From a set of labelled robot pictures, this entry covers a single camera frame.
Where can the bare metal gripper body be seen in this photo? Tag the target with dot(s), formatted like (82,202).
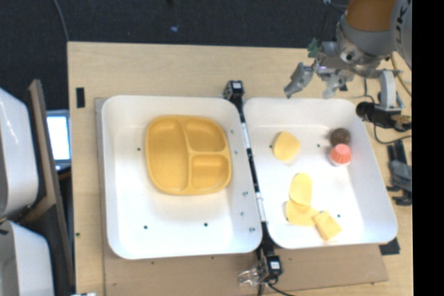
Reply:
(347,60)

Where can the black cylinder on white bracket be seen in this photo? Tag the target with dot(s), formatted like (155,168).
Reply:
(379,111)

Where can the yellow toy cheese slice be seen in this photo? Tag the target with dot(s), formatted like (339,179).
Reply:
(286,146)

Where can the brown toy chocolate ball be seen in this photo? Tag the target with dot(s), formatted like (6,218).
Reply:
(340,137)

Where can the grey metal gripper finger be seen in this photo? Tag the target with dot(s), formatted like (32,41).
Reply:
(297,80)
(332,83)

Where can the yellow oval toy chip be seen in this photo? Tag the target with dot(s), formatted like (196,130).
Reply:
(301,189)

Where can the white plastic tray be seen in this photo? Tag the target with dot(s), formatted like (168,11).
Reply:
(173,225)
(360,204)

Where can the pale wood board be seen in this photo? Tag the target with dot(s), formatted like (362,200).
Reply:
(173,69)

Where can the yellow divided plate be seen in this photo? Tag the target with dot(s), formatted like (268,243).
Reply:
(188,155)

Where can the pink toy cupcake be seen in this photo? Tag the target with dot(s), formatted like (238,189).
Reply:
(340,154)

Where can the yellow round toy chip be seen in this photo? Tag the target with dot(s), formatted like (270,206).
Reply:
(299,216)

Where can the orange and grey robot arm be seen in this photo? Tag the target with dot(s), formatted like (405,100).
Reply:
(374,3)

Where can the thin black and white rod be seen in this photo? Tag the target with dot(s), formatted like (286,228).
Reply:
(250,156)

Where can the yellow toy cheese wedge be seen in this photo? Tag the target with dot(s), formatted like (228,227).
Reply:
(327,226)

